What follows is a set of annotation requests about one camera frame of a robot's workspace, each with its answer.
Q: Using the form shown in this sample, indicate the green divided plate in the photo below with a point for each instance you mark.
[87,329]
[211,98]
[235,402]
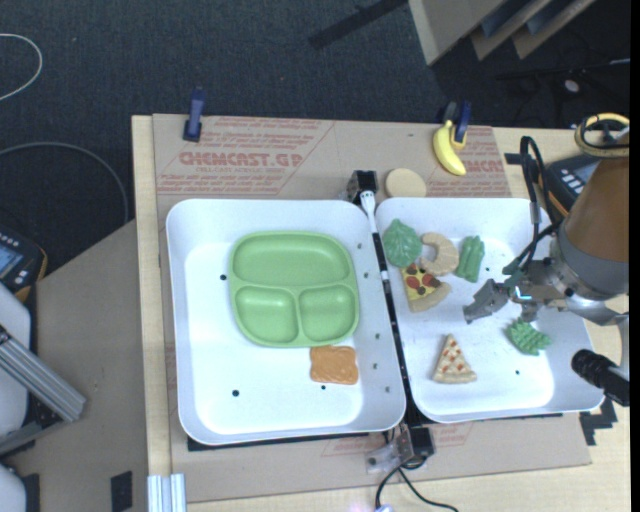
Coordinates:
[290,260]

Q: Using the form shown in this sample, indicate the beige croissant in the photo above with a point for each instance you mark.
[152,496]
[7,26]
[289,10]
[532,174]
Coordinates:
[442,257]

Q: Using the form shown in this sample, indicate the green lettuce leaf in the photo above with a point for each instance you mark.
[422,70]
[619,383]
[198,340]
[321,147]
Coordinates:
[401,245]

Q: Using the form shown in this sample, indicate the beige round biscuit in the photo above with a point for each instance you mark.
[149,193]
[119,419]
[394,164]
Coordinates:
[405,183]

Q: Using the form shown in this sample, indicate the green jagged leaf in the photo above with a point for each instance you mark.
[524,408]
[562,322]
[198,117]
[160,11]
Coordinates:
[527,339]

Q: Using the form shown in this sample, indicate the yellow banana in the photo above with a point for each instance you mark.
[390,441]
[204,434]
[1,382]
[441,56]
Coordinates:
[449,152]

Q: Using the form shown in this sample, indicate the green asparagus bundle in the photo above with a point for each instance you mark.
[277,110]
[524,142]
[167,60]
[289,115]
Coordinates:
[469,260]

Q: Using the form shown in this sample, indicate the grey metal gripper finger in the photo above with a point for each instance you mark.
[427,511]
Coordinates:
[530,312]
[484,302]

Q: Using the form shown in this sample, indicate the thin black and white rod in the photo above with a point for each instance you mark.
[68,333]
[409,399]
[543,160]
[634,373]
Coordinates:
[392,310]

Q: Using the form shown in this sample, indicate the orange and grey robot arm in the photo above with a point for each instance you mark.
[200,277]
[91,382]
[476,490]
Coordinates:
[597,210]

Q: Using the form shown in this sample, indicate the black cylinder on white bracket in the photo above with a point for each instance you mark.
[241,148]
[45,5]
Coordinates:
[597,370]

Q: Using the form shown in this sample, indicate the lattice pie slice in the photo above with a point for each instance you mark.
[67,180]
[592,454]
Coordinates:
[452,365]

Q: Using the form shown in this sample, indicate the brown cardboard board red print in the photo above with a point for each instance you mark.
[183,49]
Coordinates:
[280,150]

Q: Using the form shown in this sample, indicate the white plastic tray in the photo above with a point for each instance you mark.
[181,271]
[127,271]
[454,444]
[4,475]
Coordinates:
[500,390]
[280,400]

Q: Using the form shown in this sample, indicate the pepperoni pizza slice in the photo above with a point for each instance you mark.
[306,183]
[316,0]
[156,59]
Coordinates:
[422,290]

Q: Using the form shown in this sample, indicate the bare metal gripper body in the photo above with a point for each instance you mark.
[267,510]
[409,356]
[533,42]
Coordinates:
[545,282]

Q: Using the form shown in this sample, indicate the orange toast slice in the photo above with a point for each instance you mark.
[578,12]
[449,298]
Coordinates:
[334,365]

